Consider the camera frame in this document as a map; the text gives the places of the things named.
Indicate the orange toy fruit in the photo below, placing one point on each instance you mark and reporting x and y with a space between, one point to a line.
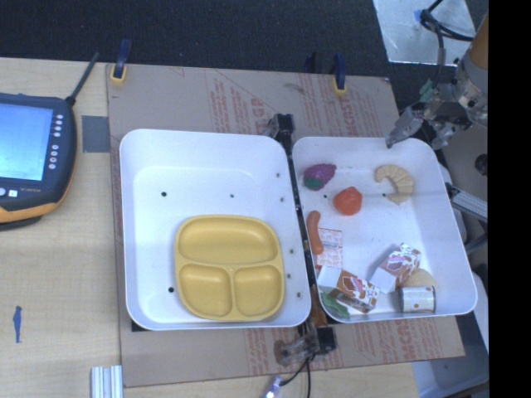
347 200

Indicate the beige croissant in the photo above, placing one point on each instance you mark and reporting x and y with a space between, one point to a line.
400 181

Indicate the orange and white flat packet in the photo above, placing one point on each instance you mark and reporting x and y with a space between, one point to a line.
330 247

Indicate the green toy leaf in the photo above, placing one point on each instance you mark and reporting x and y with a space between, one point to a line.
334 305

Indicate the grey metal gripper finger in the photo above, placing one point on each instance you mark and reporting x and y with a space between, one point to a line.
443 138
404 127

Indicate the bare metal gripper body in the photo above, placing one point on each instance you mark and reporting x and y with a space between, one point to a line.
454 112

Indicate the thin black and white rod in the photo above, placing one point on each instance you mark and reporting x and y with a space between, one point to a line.
299 218

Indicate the orange and white long carton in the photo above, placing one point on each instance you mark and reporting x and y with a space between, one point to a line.
352 290

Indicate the small white can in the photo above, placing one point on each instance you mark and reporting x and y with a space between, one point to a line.
417 299

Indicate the orange sausage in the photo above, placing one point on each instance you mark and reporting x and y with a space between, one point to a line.
314 226

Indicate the orange and white short carton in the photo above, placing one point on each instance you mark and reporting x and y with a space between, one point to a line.
396 263

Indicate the purple grapes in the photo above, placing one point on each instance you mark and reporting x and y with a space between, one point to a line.
319 176

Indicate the yellow divided plate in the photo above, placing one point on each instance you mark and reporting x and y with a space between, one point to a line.
228 263

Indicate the white plastic tray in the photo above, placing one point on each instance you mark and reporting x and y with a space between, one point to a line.
373 230
199 172

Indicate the beige biscuit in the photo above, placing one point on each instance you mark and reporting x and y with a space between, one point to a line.
423 278

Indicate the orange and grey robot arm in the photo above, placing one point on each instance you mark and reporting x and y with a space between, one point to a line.
479 56

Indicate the brown cardboard board red print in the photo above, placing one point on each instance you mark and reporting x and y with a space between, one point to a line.
174 98

